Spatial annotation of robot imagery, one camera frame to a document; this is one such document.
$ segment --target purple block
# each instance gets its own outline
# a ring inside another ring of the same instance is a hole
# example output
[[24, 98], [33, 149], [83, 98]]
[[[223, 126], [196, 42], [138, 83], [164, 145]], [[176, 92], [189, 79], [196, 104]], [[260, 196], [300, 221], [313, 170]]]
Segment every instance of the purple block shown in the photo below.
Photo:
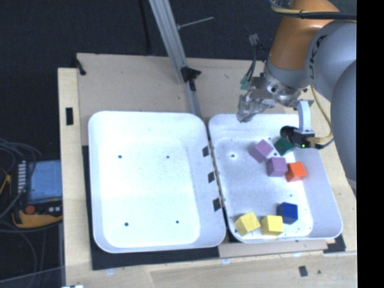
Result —
[[250, 155], [257, 160], [257, 162], [263, 162], [269, 153], [273, 150], [273, 147], [265, 140], [261, 140], [250, 151]]
[[272, 157], [266, 162], [268, 176], [284, 176], [288, 172], [288, 165], [284, 157]]

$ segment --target wooden platform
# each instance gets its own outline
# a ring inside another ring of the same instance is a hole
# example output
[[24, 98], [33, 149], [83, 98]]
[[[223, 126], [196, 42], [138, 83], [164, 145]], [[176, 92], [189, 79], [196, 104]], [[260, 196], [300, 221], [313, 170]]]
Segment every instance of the wooden platform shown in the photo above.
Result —
[[[169, 58], [153, 56], [77, 55], [86, 74], [59, 68], [59, 109], [64, 200], [66, 284], [85, 287], [356, 287], [356, 199], [347, 183], [334, 144], [321, 156], [341, 216], [346, 250], [324, 254], [330, 240], [219, 245], [218, 259], [93, 271], [81, 147], [88, 144], [90, 116], [101, 110], [189, 112], [184, 86], [176, 83]], [[250, 61], [188, 59], [202, 71], [196, 79], [204, 121], [218, 113], [236, 113], [240, 79]], [[258, 62], [255, 74], [261, 72]], [[304, 98], [313, 99], [311, 92]], [[326, 111], [329, 103], [320, 97]], [[73, 111], [73, 123], [67, 110]], [[293, 113], [277, 106], [268, 113]], [[328, 133], [316, 105], [311, 108], [318, 136]]]

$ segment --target metal rod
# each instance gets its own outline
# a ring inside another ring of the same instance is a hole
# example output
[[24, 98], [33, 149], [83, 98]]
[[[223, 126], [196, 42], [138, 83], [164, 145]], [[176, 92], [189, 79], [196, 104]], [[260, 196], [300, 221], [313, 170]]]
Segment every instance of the metal rod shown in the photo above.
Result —
[[185, 23], [183, 25], [177, 25], [177, 27], [178, 27], [178, 30], [180, 30], [181, 28], [184, 28], [186, 26], [196, 25], [198, 23], [207, 22], [207, 21], [212, 20], [212, 19], [213, 19], [213, 17], [207, 17], [207, 18], [204, 18], [204, 19], [197, 20], [195, 22], [188, 22], [188, 23]]
[[[185, 84], [182, 78], [181, 69], [183, 67], [187, 67], [188, 64], [169, 0], [149, 0], [149, 3], [155, 16], [168, 56], [175, 66], [177, 81]], [[201, 116], [196, 91], [193, 91], [189, 84], [185, 84], [185, 91], [190, 102], [191, 112], [197, 116]]]

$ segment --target yellow block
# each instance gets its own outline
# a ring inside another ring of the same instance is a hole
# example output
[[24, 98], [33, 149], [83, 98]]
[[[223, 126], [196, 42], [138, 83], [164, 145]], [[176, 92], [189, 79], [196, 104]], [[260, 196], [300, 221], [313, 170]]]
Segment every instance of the yellow block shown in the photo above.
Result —
[[244, 236], [252, 230], [258, 229], [261, 225], [253, 212], [242, 215], [235, 221], [235, 226], [240, 235]]
[[284, 231], [283, 217], [280, 215], [267, 215], [262, 218], [263, 235], [277, 236]]

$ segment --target yellow cable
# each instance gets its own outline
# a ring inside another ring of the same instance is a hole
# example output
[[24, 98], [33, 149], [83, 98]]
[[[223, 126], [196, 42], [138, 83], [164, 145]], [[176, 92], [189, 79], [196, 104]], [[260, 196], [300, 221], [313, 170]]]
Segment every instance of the yellow cable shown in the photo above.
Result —
[[325, 120], [328, 123], [329, 134], [326, 137], [308, 137], [307, 141], [309, 141], [312, 145], [320, 144], [320, 143], [327, 143], [330, 140], [332, 140], [332, 138], [333, 138], [332, 127], [331, 127], [331, 120], [326, 115], [326, 113], [325, 113], [323, 107], [321, 106], [320, 101], [319, 101], [319, 99], [318, 99], [318, 97], [316, 95], [316, 91], [313, 89], [312, 86], [311, 86], [311, 90], [312, 90], [313, 98], [314, 98], [317, 106], [319, 107], [322, 115], [324, 116]]
[[9, 175], [8, 173], [7, 173], [7, 171], [6, 170], [4, 170], [3, 168], [1, 168], [2, 169], [2, 171], [4, 172], [4, 174], [5, 174], [5, 177], [4, 177], [4, 181], [3, 181], [3, 183], [2, 183], [2, 185], [1, 185], [1, 188], [0, 188], [0, 194], [2, 193], [2, 191], [4, 190], [4, 188], [5, 188], [5, 185], [6, 184], [10, 184], [11, 183], [11, 175]]
[[[305, 11], [305, 10], [291, 10], [289, 8], [278, 8], [274, 5], [271, 5], [271, 8], [274, 12], [279, 14], [305, 14], [305, 13], [318, 13], [319, 11]], [[348, 19], [351, 22], [356, 22], [357, 20]]]

